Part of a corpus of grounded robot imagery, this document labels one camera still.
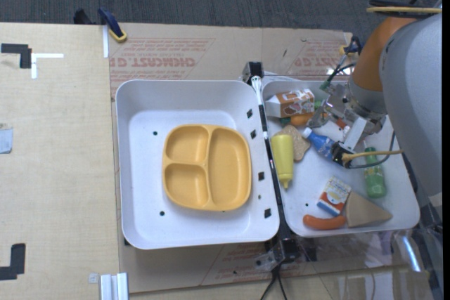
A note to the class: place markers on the orange sausage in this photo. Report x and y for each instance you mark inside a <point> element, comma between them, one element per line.
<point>323,222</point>

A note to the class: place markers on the green bottle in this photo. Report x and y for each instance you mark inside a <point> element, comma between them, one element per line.
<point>374,179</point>

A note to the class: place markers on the brown cardboard board red print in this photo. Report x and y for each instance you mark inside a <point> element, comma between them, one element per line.
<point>218,52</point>

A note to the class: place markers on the orange and white carton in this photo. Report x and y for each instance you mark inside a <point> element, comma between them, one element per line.
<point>292,102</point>

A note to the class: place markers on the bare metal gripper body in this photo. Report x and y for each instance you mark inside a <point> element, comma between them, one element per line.
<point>339,100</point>

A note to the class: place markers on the white plastic tray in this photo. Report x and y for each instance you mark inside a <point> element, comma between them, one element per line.
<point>316,179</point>
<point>147,151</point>

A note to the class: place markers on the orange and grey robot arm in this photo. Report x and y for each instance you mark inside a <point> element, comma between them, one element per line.
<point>408,81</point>

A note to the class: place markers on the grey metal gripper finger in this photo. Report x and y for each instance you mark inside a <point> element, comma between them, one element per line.
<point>318,119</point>
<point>337,121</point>

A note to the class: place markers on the white blue and red packet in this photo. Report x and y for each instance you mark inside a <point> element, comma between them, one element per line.
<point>333,196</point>

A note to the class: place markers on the thin black and white rod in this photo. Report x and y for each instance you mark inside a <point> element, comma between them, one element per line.
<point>266,137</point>

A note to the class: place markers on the tan pizza slice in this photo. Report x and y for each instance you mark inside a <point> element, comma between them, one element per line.
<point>364,212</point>

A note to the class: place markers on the yellow squeeze bottle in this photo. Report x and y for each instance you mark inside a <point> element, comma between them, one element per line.
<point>282,154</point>

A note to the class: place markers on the black cylinder on white bracket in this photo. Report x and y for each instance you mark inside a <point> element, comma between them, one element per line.
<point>355,133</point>

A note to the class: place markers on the brown bread slice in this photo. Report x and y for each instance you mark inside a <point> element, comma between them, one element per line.
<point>300,144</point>

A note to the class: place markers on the blue bottle with white cap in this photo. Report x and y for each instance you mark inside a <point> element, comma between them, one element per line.
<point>320,142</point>

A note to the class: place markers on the yellow divided plate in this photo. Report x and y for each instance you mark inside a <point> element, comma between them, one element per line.
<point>225,168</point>

